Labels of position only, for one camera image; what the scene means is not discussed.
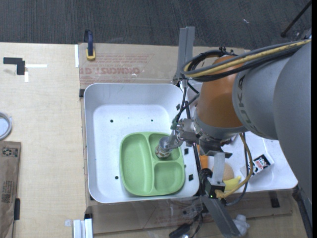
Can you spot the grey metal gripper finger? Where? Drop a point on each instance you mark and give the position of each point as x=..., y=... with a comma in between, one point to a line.
x=177, y=145
x=174, y=137

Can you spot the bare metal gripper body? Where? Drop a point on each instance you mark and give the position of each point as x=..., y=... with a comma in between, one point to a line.
x=188, y=130

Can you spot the small printed can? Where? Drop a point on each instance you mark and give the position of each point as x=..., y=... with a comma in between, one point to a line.
x=162, y=153

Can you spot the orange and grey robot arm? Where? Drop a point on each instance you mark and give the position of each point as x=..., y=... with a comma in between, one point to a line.
x=267, y=95

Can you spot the thin black rod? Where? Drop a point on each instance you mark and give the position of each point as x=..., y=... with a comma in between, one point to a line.
x=197, y=157

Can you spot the orange carrot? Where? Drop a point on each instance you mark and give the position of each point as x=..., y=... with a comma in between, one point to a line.
x=203, y=161

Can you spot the green divided plate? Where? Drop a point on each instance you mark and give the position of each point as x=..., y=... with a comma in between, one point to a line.
x=136, y=162

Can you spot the tan bread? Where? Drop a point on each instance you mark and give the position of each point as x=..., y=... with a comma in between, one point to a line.
x=229, y=173

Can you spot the white plastic tray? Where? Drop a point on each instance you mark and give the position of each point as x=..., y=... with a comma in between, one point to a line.
x=272, y=172
x=109, y=137

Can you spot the yellow banana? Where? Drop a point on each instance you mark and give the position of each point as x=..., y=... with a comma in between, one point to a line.
x=231, y=183

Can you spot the black and white carton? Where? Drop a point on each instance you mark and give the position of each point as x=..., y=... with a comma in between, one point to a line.
x=261, y=163

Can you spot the brown cardboard board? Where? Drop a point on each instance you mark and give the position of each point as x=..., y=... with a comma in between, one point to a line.
x=119, y=66

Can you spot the brown paper packet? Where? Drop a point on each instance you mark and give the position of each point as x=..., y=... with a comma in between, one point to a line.
x=8, y=182

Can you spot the black cylinder on white bracket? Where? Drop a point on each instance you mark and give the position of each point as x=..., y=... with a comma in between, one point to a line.
x=219, y=167

